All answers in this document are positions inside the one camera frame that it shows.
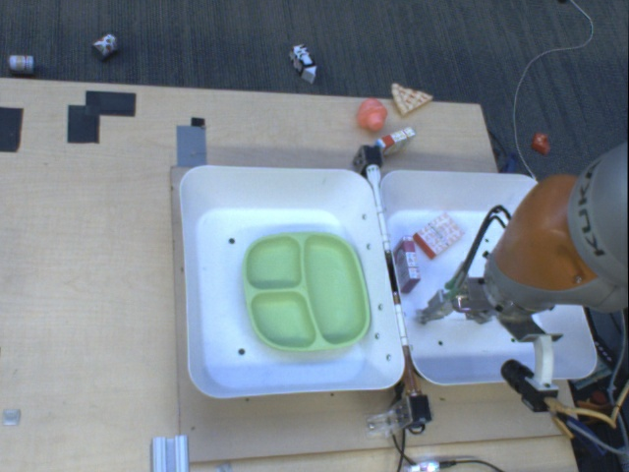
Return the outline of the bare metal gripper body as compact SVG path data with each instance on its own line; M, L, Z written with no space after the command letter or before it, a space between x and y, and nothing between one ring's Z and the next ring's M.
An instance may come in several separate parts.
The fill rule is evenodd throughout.
M477 324L512 315L514 311L513 301L504 295L493 280L484 277L467 277L463 287L456 293L452 307L455 312Z

